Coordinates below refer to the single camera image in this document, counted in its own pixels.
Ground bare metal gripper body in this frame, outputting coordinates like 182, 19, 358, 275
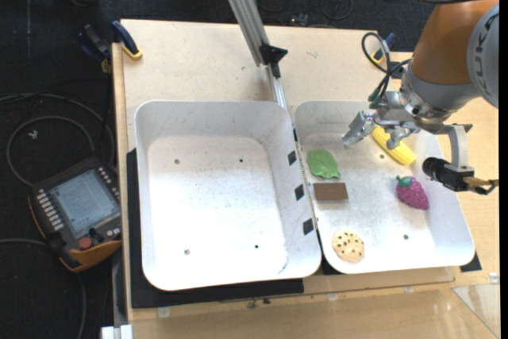
372, 90, 452, 132

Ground yellow corn cob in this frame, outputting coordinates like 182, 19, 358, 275
371, 125, 417, 167

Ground green lettuce leaf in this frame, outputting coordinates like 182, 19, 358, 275
306, 149, 342, 180

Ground purple grapes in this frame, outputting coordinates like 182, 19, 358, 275
394, 175, 430, 211

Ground brown chocolate bar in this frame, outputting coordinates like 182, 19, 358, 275
312, 182, 349, 202

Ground white plastic tray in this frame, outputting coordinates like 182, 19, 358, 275
133, 99, 323, 292
294, 100, 476, 275

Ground beige chocolate chip biscuit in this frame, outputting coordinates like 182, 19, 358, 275
331, 230, 366, 264

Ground pale wood board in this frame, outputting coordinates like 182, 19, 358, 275
118, 18, 457, 322

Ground black cylinder on white bracket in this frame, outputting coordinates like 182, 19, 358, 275
421, 123, 476, 193

